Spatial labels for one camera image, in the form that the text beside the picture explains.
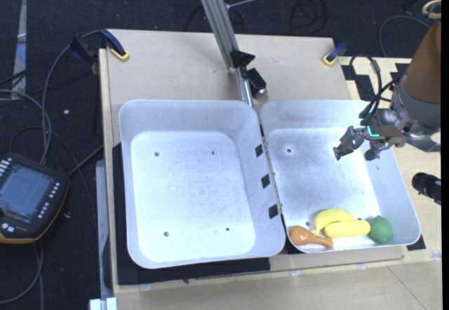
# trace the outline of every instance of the screen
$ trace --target screen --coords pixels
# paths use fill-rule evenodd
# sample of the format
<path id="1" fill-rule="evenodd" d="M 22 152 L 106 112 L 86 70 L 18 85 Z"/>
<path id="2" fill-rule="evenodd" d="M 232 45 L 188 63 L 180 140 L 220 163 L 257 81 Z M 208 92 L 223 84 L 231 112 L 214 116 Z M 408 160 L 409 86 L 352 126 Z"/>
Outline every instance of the screen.
<path id="1" fill-rule="evenodd" d="M 53 182 L 48 175 L 15 165 L 0 188 L 0 206 L 29 222 Z"/>

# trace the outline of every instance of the black floor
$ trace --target black floor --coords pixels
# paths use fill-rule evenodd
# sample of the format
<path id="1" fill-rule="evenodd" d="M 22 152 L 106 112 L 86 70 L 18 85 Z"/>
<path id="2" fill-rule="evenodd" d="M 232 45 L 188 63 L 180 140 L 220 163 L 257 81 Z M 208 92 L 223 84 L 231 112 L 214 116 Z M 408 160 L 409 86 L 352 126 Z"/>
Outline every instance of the black floor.
<path id="1" fill-rule="evenodd" d="M 0 29 L 0 82 L 13 73 L 15 37 L 11 27 L 17 28 L 20 2 L 7 1 L 0 1 L 0 10 L 11 4 L 0 15 L 0 25 L 5 24 Z M 242 0 L 226 0 L 229 4 L 238 1 Z M 421 7 L 431 0 L 417 0 L 406 13 L 403 5 L 410 1 L 262 0 L 236 6 L 231 16 L 236 33 L 333 37 L 335 43 L 347 40 L 347 55 L 377 57 L 383 56 L 379 28 L 388 18 L 411 15 L 431 24 L 420 14 Z M 27 0 L 27 94 L 42 100 L 51 65 L 75 34 L 100 28 L 209 32 L 203 12 L 192 13 L 199 4 L 199 0 Z M 410 19 L 389 22 L 382 33 L 385 53 L 412 57 L 426 30 Z M 96 37 L 88 41 L 100 46 Z M 98 86 L 98 77 L 86 63 L 73 55 L 60 60 L 46 105 L 55 132 L 48 165 L 70 169 L 102 144 L 101 118 L 95 108 Z M 32 103 L 0 102 L 0 153 L 11 146 L 11 150 L 39 161 L 43 149 L 40 127 L 40 111 Z M 95 186 L 93 161 L 72 179 L 64 209 L 71 215 L 69 221 L 59 219 L 43 238 L 45 309 L 85 309 L 89 299 L 100 296 Z M 35 273 L 32 246 L 0 246 L 0 301 L 22 292 Z M 23 298 L 0 308 L 39 309 L 39 302 L 38 284 Z"/>

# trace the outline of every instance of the metal bar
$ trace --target metal bar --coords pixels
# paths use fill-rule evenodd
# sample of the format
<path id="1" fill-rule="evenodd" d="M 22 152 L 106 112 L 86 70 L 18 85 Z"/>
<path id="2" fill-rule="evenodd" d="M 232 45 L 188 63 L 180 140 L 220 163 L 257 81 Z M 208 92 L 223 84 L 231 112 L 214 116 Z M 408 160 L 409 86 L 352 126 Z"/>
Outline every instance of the metal bar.
<path id="1" fill-rule="evenodd" d="M 239 50 L 239 45 L 237 44 L 234 30 L 232 29 L 226 3 L 224 0 L 201 0 L 201 2 L 209 19 L 215 39 L 217 40 L 224 63 L 230 69 L 234 67 L 231 52 L 233 50 Z M 252 107 L 253 99 L 251 97 L 248 80 L 243 79 L 239 68 L 236 69 L 235 74 L 241 99 Z"/>

